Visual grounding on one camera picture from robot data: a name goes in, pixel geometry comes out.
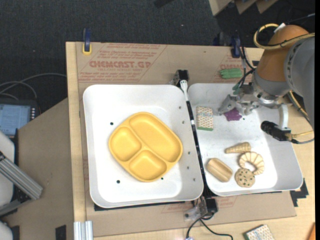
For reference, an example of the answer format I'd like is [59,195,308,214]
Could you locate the purple toy grapes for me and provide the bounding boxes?
[223,108,243,122]

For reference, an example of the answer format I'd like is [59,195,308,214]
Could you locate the yellow divided plate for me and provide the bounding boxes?
[108,111,184,183]

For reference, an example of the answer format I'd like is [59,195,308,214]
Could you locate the black cylinder on white bracket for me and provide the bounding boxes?
[260,103,292,142]

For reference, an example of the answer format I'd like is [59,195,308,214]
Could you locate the thin black and white rod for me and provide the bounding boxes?
[179,79,209,200]

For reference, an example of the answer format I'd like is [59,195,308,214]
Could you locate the patterned carton with green edge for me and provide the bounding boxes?
[243,224,277,240]
[195,105,215,132]

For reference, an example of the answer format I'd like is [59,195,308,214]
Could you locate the tan toy bread roll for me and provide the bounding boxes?
[205,157,234,183]

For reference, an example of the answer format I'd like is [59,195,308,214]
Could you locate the chocolate chip toy biscuit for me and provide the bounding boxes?
[234,167,256,189]

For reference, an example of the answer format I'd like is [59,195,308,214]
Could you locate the white plastic tray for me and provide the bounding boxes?
[187,82,304,198]
[82,83,205,209]

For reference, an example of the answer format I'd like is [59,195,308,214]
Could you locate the beige toy croissant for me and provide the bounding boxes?
[237,151,265,176]

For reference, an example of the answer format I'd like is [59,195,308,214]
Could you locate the brown cardboard board red print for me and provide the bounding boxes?
[74,42,305,238]

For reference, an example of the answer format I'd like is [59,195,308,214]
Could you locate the green toy asparagus bundle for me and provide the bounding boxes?
[218,67,243,80]

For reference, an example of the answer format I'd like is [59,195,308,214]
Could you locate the beige toy ice cream cone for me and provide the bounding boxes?
[224,141,252,155]

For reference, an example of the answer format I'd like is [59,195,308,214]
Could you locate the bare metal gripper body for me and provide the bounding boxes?
[235,83,283,116]

